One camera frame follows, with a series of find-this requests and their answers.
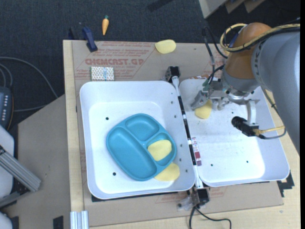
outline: cable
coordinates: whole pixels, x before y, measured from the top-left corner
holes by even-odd
[[[11,125],[11,122],[13,120],[13,115],[14,115],[14,95],[13,94],[11,95],[11,98],[12,98],[12,102],[11,102],[11,114],[10,114],[10,122],[9,122],[9,124],[7,126],[7,130],[10,129],[10,125]]]
[[[266,137],[266,136],[260,134],[258,137],[259,137],[260,139],[265,139],[265,140],[276,139],[276,138],[283,137],[283,136],[286,134],[286,132],[287,132],[287,131],[286,131],[286,128],[285,128],[285,129],[284,129],[284,133],[281,134],[281,135],[272,136],[272,137]]]
[[[271,28],[271,29],[265,31],[264,33],[258,35],[257,37],[253,38],[249,42],[247,42],[247,43],[245,43],[245,44],[243,44],[242,46],[239,46],[239,47],[230,48],[227,45],[224,45],[223,41],[224,41],[225,35],[228,32],[230,32],[233,28],[243,27],[243,26],[245,26],[245,24],[236,24],[236,25],[233,25],[233,26],[229,27],[221,35],[220,45],[221,45],[221,47],[224,50],[226,50],[228,52],[241,52],[241,51],[244,51],[244,50],[248,50],[252,46],[254,46],[255,44],[266,40],[268,37],[270,37],[272,35],[277,35],[277,34],[286,33],[286,32],[292,32],[292,31],[299,31],[300,27],[301,27],[301,24],[286,24],[286,25],[281,25],[281,26],[277,26],[277,27]]]
[[[274,110],[276,111],[276,113],[279,115],[279,112],[277,110],[276,104],[275,102],[273,102],[273,100],[271,99],[271,97],[269,96],[268,92],[266,91],[265,88],[262,88],[262,91],[266,97],[266,99],[268,100],[269,104],[271,105],[272,108],[274,108]]]
[[[300,10],[292,10],[290,8],[285,8],[285,7],[282,7],[280,5],[277,4],[277,2],[275,0],[270,0],[274,5],[275,7],[277,7],[279,10],[284,10],[286,12],[300,12]]]
[[[12,76],[10,70],[9,70],[7,67],[5,67],[2,63],[0,63],[0,66],[1,66],[2,68],[4,68],[4,69],[9,73],[9,75],[10,75],[10,88],[11,88],[11,86],[13,85],[13,76]]]
[[[208,50],[208,52],[209,52],[210,59],[211,59],[211,64],[212,64],[212,74],[210,75],[210,76],[212,76],[212,78],[211,78],[210,83],[209,83],[209,84],[211,84],[211,82],[212,82],[212,80],[213,80],[213,77],[214,77],[215,60],[214,60],[214,56],[213,56],[213,54],[212,54],[211,48],[210,48],[210,46],[209,46],[209,44],[208,44],[208,40],[207,40],[207,38],[206,38],[205,29],[202,30],[202,36],[203,36],[203,38],[204,38],[204,44],[205,44],[205,46],[206,46],[206,48],[207,48],[207,50]]]
[[[2,76],[3,76],[3,87],[5,87],[5,86],[6,86],[6,78],[5,78],[5,74],[4,74],[4,72],[3,72],[3,70],[2,70],[2,69],[0,69],[0,72],[1,72],[1,74],[2,74]]]
[[[230,219],[226,219],[226,218],[224,218],[224,219],[213,219],[213,218],[210,218],[210,217],[207,217],[205,214],[203,214],[198,208],[197,208],[197,206],[195,205],[193,208],[192,208],[192,210],[191,210],[191,214],[190,214],[190,219],[189,219],[189,229],[192,229],[192,218],[193,218],[193,215],[194,215],[194,212],[195,212],[195,210],[199,213],[199,214],[201,214],[202,216],[204,216],[205,218],[207,218],[207,219],[209,219],[209,220],[212,220],[212,221],[224,221],[224,220],[227,220],[229,223],[230,223],[230,229],[232,228],[232,223],[231,223],[231,221],[230,221]]]
[[[36,67],[34,66],[33,64],[27,62],[27,61],[24,61],[24,60],[21,60],[21,59],[17,59],[17,58],[14,58],[14,57],[0,57],[0,60],[13,60],[13,61],[18,61],[18,62],[22,62],[24,64],[27,64],[28,66],[34,68],[43,78],[44,80],[47,82],[48,86],[50,87],[51,91],[53,92],[54,96],[56,98],[58,98],[58,95],[56,94],[56,92],[54,91],[53,87],[51,86],[50,82],[48,81],[48,79],[45,77],[45,75]]]
[[[44,106],[46,106],[46,105],[41,105],[41,106],[38,106],[38,107],[33,107],[33,108],[28,108],[28,109],[16,109],[16,110],[14,110],[14,112],[32,111],[32,110],[41,109],[41,108],[43,108]]]
[[[222,66],[219,66],[218,68],[216,68],[211,74],[210,76],[207,78],[207,81],[209,81],[209,85],[212,83],[213,81],[213,78],[214,78],[214,74],[219,71],[219,70],[222,70],[224,68],[225,64],[223,64]]]
[[[301,17],[297,17],[296,19],[294,19],[292,21],[289,21],[289,22],[286,22],[286,23],[281,24],[281,25],[292,24],[292,23],[297,22],[297,21],[301,21]]]
[[[285,126],[279,126],[279,127],[275,127],[275,128],[269,128],[269,129],[266,129],[266,130],[254,129],[254,131],[257,134],[263,134],[263,133],[266,133],[266,132],[277,131],[277,130],[281,130],[281,129],[284,129],[284,128],[285,128]]]
[[[210,33],[210,36],[211,36],[212,41],[213,41],[213,44],[214,44],[216,50],[218,51],[218,53],[219,53],[221,56],[223,56],[225,59],[227,59],[228,56],[224,55],[224,54],[219,50],[219,48],[218,48],[218,46],[217,46],[217,43],[216,43],[216,40],[215,40],[215,37],[214,37],[214,34],[213,34],[212,31],[210,30],[210,28],[205,27],[204,29],[205,29],[205,30],[208,30],[208,32]]]

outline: toy carrot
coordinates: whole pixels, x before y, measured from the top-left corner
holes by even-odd
[[[103,31],[103,35],[106,34],[107,28],[109,25],[109,18],[108,15],[105,15],[105,18],[102,21],[102,31]]]

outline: black cable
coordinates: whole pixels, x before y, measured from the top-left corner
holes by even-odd
[[[264,139],[264,140],[271,140],[271,139],[276,139],[276,138],[283,137],[283,136],[286,134],[286,132],[287,132],[287,131],[286,131],[286,128],[285,128],[285,129],[284,129],[284,133],[281,134],[281,135],[266,137],[266,136],[260,134],[258,137],[259,137],[260,139]]]
[[[299,13],[299,12],[301,12],[301,10],[293,10],[293,9],[290,9],[290,8],[285,8],[285,7],[283,7],[283,6],[280,6],[280,5],[278,5],[278,3],[275,1],[275,0],[270,0],[279,10],[284,10],[284,11],[286,11],[286,12],[297,12],[297,13]]]
[[[10,125],[11,125],[11,122],[12,122],[13,116],[14,116],[14,95],[13,94],[11,94],[11,99],[12,99],[12,101],[11,101],[11,114],[10,114],[9,124],[8,124],[8,126],[6,128],[7,130],[10,129]]]
[[[230,219],[227,219],[227,218],[224,218],[224,219],[213,219],[213,218],[210,218],[210,217],[207,217],[205,214],[203,214],[198,208],[197,206],[194,206],[191,210],[191,214],[190,214],[190,219],[189,219],[189,229],[192,229],[192,218],[193,218],[193,215],[194,215],[194,212],[195,210],[201,214],[202,216],[204,216],[205,218],[211,220],[211,221],[224,221],[224,220],[227,220],[229,223],[230,223],[230,229],[232,228],[232,222],[230,221]]]
[[[273,101],[272,101],[271,98],[269,97],[269,95],[268,95],[266,89],[262,87],[262,91],[263,91],[263,93],[264,93],[266,99],[268,100],[269,104],[271,105],[271,107],[276,111],[276,113],[277,113],[278,115],[280,115],[279,112],[278,112],[278,110],[277,110],[276,104],[273,103]]]
[[[297,17],[296,19],[294,19],[294,20],[292,20],[292,21],[289,21],[289,22],[286,22],[286,23],[284,23],[284,24],[281,24],[281,25],[279,25],[279,26],[287,25],[287,24],[294,24],[294,23],[297,23],[297,22],[299,22],[299,21],[301,21],[301,17]]]
[[[211,36],[212,41],[213,41],[213,44],[214,44],[216,50],[219,52],[219,54],[220,54],[221,56],[223,56],[225,59],[227,59],[228,56],[225,56],[225,55],[219,50],[219,48],[218,48],[218,46],[217,46],[217,43],[216,43],[216,40],[215,40],[215,37],[214,37],[214,34],[213,34],[212,31],[210,30],[210,28],[205,27],[204,30],[207,30],[207,31],[210,33],[210,36]]]
[[[28,109],[16,109],[14,110],[14,112],[26,112],[26,111],[33,111],[33,110],[38,110],[38,109],[42,109],[43,107],[45,107],[46,105],[41,105],[38,107],[33,107],[33,108],[28,108]]]
[[[13,76],[12,76],[10,70],[9,70],[6,66],[4,66],[2,63],[0,63],[0,66],[1,66],[3,69],[5,69],[5,70],[7,71],[7,73],[10,75],[10,88],[11,88],[12,85],[13,85]]]
[[[205,29],[202,30],[202,36],[203,36],[203,39],[204,39],[204,44],[209,52],[209,55],[210,55],[210,59],[211,59],[211,64],[212,64],[212,79],[210,80],[212,82],[213,78],[214,78],[214,71],[215,71],[215,60],[214,60],[214,57],[213,57],[213,54],[212,54],[212,51],[211,51],[211,48],[208,44],[208,40],[206,38],[206,34],[205,34]]]
[[[233,28],[231,29],[231,31],[234,31],[235,34],[234,36],[232,37],[232,40],[235,39],[238,34],[239,34],[239,31],[243,28],[244,26],[239,26],[239,27],[236,27],[236,28]],[[227,43],[227,33],[226,33],[226,30],[224,31],[224,44],[228,47],[228,43]]]
[[[1,74],[2,74],[2,76],[3,76],[3,87],[5,87],[5,86],[6,86],[6,78],[5,78],[5,74],[4,74],[4,72],[3,72],[3,70],[2,70],[2,69],[0,69],[0,72],[1,72]]]
[[[51,89],[52,93],[54,94],[54,96],[56,98],[58,98],[58,95],[56,94],[56,92],[54,91],[53,87],[51,86],[50,82],[48,81],[47,77],[41,72],[41,70],[39,70],[35,65],[25,61],[25,60],[22,60],[22,59],[18,59],[18,58],[14,58],[14,57],[2,57],[0,56],[0,60],[13,60],[13,61],[17,61],[17,62],[21,62],[21,63],[24,63],[30,67],[32,67],[33,69],[35,69],[43,78],[44,80],[46,81],[46,83],[48,84],[49,88]]]
[[[213,78],[214,78],[214,74],[219,71],[219,70],[222,70],[224,68],[225,64],[223,64],[222,66],[219,66],[218,68],[216,68],[211,74],[210,76],[207,78],[207,80],[209,81],[209,85],[212,83],[213,81]]]
[[[246,47],[243,47],[239,50],[235,50],[235,51],[230,51],[230,52],[242,52],[242,51],[245,51],[245,50],[250,50],[251,47],[253,47],[254,45],[258,44],[259,42],[263,42],[265,41],[267,38],[271,37],[271,36],[274,36],[274,35],[278,35],[278,34],[282,34],[282,33],[289,33],[289,32],[295,32],[295,31],[300,31],[301,28],[300,27],[296,27],[296,28],[285,28],[285,29],[281,29],[281,30],[278,30],[278,31],[274,31],[274,32],[271,32],[271,33],[268,33],[266,34],[265,36],[263,36],[262,38],[254,41],[253,43],[249,44],[248,46]]]

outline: blue clip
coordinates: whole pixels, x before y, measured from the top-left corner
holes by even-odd
[[[85,26],[82,29],[82,34],[84,35],[84,38],[88,41],[87,47],[89,48],[89,50],[91,52],[97,51],[97,46],[94,43],[92,31],[87,26]]]

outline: yellow cable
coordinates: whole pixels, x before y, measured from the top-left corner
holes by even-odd
[[[277,130],[281,130],[284,129],[285,126],[279,126],[279,127],[275,127],[275,128],[270,128],[270,129],[266,129],[266,130],[260,130],[260,129],[253,129],[253,131],[255,132],[256,135],[260,135],[266,132],[272,132],[272,131],[277,131]]]
[[[266,99],[268,100],[269,104],[271,105],[271,107],[274,108],[275,111],[277,112],[276,103],[273,101],[273,97],[271,97],[269,95],[269,93],[266,89],[262,88],[262,90],[263,90],[263,93],[264,93]]]
[[[221,38],[220,38],[220,45],[221,47],[228,51],[228,52],[236,52],[236,51],[239,51],[239,50],[242,50],[244,48],[247,48],[249,45],[253,44],[254,42],[257,42],[259,41],[262,37],[270,34],[270,33],[273,33],[273,32],[276,32],[276,31],[280,31],[280,30],[284,30],[284,29],[288,29],[288,28],[298,28],[298,27],[301,27],[301,24],[287,24],[287,25],[281,25],[281,26],[277,26],[277,27],[274,27],[274,28],[271,28],[267,31],[265,31],[264,33],[258,35],[257,37],[253,38],[251,41],[245,43],[244,45],[242,46],[239,46],[239,47],[235,47],[235,48],[229,48],[228,46],[224,45],[223,43],[223,40],[224,40],[224,37],[225,35],[230,32],[232,29],[236,28],[236,27],[243,27],[245,26],[246,24],[235,24],[231,27],[229,27],[228,29],[226,29],[226,31],[221,35]]]

